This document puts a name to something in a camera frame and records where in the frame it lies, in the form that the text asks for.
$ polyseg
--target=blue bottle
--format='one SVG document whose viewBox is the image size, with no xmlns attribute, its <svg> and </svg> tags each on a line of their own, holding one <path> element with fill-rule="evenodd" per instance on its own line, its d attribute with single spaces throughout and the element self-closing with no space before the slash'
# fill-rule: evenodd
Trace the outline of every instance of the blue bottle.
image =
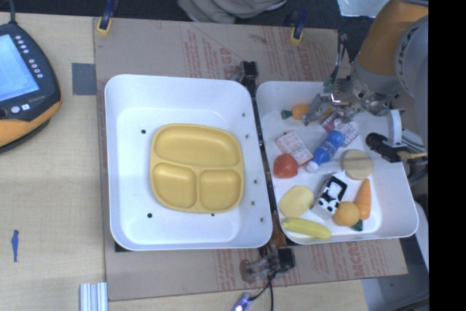
<svg viewBox="0 0 466 311">
<path fill-rule="evenodd" d="M 332 130 L 327 134 L 325 140 L 314 150 L 314 158 L 306 165 L 306 170 L 315 173 L 319 166 L 328 162 L 335 155 L 340 146 L 344 144 L 345 137 L 338 130 Z"/>
</svg>

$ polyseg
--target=white bottle cap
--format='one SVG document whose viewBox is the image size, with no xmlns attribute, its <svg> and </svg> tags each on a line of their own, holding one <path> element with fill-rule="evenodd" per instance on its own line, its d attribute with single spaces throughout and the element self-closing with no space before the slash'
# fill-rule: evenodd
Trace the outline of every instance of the white bottle cap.
<svg viewBox="0 0 466 311">
<path fill-rule="evenodd" d="M 316 173 L 319 170 L 319 165 L 314 161 L 310 161 L 306 165 L 306 170 L 308 173 Z"/>
</svg>

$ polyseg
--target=blue clamp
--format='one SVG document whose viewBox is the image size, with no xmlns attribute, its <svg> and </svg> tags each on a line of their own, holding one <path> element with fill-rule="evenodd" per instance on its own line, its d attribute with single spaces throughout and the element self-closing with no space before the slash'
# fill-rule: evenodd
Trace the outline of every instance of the blue clamp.
<svg viewBox="0 0 466 311">
<path fill-rule="evenodd" d="M 111 18 L 117 11 L 118 0 L 107 0 L 102 17 L 97 22 L 97 31 L 101 34 L 108 34 L 111 27 Z"/>
<path fill-rule="evenodd" d="M 306 10 L 302 9 L 300 12 L 294 10 L 290 13 L 283 23 L 284 26 L 293 26 L 290 35 L 291 44 L 298 45 L 303 41 L 303 29 L 306 23 Z"/>
</svg>

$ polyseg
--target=yellow plate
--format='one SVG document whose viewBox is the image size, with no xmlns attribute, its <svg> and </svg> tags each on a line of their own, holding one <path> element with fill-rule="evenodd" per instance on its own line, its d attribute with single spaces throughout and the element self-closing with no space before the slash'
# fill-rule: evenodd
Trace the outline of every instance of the yellow plate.
<svg viewBox="0 0 466 311">
<path fill-rule="evenodd" d="M 151 187 L 168 208 L 223 213 L 237 206 L 244 188 L 241 146 L 210 126 L 170 124 L 152 138 Z"/>
</svg>

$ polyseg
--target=potato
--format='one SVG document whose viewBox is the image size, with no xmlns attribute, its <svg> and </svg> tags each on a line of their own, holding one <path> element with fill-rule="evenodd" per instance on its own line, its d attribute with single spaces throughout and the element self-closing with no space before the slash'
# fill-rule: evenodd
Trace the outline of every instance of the potato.
<svg viewBox="0 0 466 311">
<path fill-rule="evenodd" d="M 278 202 L 278 207 L 287 218 L 299 218 L 314 202 L 314 193 L 306 186 L 294 186 Z"/>
<path fill-rule="evenodd" d="M 333 219 L 339 226 L 354 226 L 359 221 L 359 209 L 354 202 L 343 201 L 336 209 Z"/>
</svg>

